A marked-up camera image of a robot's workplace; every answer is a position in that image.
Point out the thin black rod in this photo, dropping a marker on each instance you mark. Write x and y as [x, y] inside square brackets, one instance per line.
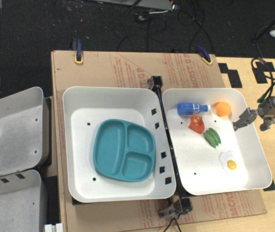
[168, 134]

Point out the blue divided plate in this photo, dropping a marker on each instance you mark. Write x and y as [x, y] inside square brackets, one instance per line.
[110, 149]

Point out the white plastic tray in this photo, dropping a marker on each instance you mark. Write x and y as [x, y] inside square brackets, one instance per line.
[79, 141]
[11, 134]
[11, 207]
[200, 168]

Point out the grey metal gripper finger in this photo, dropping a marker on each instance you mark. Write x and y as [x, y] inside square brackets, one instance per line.
[244, 118]
[267, 124]

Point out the brown cardboard board red print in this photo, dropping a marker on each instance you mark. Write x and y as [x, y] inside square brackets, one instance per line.
[98, 68]

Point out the black computer mouse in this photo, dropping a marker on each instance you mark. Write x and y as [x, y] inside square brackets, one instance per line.
[142, 16]

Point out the white and yellow fried egg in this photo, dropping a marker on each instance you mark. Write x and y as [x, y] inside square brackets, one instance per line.
[231, 164]

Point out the orange ball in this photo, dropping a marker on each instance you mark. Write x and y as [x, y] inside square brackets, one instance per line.
[223, 109]

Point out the green pea pod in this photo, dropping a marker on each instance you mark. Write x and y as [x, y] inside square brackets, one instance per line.
[212, 137]

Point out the red carton with yellow star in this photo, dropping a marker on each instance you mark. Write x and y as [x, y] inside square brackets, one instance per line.
[197, 125]

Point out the blue plastic bottle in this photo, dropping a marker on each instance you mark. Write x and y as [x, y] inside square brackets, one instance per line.
[186, 108]

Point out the white egg-shaped object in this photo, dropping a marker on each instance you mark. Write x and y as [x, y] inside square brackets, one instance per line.
[274, 33]

